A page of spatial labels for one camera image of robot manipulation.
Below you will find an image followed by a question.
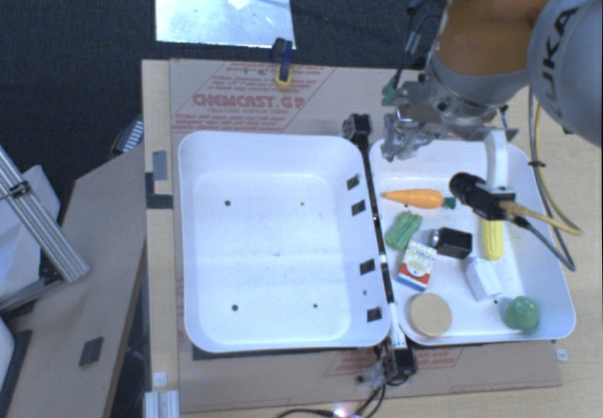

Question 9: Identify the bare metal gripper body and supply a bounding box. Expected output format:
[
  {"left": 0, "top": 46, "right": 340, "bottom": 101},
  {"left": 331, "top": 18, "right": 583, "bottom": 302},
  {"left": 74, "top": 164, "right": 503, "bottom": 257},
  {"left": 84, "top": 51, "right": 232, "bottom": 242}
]
[{"left": 392, "top": 79, "right": 499, "bottom": 141}]

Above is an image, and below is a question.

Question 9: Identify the orange carrot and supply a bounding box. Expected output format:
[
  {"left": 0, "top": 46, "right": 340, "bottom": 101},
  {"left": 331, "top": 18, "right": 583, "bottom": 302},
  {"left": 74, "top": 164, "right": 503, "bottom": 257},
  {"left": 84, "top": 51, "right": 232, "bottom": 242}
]
[{"left": 380, "top": 188, "right": 457, "bottom": 212}]

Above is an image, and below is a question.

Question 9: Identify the thin black and white rod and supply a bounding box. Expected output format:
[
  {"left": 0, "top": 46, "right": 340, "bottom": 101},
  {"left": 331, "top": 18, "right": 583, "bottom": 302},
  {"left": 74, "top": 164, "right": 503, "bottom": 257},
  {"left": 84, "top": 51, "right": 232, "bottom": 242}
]
[{"left": 356, "top": 133, "right": 409, "bottom": 347}]

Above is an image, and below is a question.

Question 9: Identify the green bean bundle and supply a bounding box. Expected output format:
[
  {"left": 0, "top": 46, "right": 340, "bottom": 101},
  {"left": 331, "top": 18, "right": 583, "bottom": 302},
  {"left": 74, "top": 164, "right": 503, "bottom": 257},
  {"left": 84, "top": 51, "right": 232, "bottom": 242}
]
[{"left": 383, "top": 211, "right": 424, "bottom": 252}]

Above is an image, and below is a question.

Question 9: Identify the black and silver can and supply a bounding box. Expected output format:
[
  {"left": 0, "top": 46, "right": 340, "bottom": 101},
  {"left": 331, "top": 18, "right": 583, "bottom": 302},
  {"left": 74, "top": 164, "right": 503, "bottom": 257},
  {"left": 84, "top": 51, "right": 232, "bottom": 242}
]
[{"left": 425, "top": 227, "right": 474, "bottom": 261}]

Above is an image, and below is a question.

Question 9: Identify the yellow corn cob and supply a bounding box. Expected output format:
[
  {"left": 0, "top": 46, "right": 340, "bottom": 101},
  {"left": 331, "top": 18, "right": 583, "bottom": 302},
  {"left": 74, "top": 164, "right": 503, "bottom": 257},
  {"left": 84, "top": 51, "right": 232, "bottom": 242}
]
[{"left": 481, "top": 216, "right": 507, "bottom": 263}]

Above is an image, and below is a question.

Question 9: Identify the red and white carton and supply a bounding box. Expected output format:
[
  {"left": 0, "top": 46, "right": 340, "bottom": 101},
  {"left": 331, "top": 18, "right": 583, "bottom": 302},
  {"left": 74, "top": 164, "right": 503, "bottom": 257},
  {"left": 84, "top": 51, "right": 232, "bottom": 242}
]
[{"left": 395, "top": 239, "right": 438, "bottom": 293}]

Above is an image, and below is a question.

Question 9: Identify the white plastic tray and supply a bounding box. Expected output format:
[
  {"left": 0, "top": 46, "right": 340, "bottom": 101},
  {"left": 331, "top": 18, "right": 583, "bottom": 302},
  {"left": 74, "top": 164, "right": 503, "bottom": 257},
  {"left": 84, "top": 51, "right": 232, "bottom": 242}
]
[
  {"left": 368, "top": 137, "right": 578, "bottom": 347},
  {"left": 177, "top": 130, "right": 393, "bottom": 354}
]

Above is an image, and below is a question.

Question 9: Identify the tan round biscuit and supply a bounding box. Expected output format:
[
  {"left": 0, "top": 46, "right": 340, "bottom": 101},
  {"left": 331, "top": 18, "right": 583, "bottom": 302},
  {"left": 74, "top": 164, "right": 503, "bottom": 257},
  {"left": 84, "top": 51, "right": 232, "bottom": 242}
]
[{"left": 408, "top": 292, "right": 453, "bottom": 339}]

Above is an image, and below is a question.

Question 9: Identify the green pepper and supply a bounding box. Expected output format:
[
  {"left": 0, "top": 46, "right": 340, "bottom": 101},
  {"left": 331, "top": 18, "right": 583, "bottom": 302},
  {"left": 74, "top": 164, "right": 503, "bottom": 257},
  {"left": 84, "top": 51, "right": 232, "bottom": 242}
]
[{"left": 499, "top": 296, "right": 540, "bottom": 331}]

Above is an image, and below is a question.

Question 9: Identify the brown cardboard board red print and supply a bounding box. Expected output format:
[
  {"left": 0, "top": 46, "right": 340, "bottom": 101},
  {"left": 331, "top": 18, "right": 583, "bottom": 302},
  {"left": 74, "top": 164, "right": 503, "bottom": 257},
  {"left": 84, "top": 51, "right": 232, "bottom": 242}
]
[{"left": 167, "top": 58, "right": 564, "bottom": 413}]

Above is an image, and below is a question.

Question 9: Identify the black cylinder on white bracket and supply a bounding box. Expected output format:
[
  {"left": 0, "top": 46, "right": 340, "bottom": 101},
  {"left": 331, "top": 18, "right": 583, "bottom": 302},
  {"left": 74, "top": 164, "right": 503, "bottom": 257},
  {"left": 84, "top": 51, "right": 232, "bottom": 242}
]
[{"left": 448, "top": 128, "right": 519, "bottom": 222}]

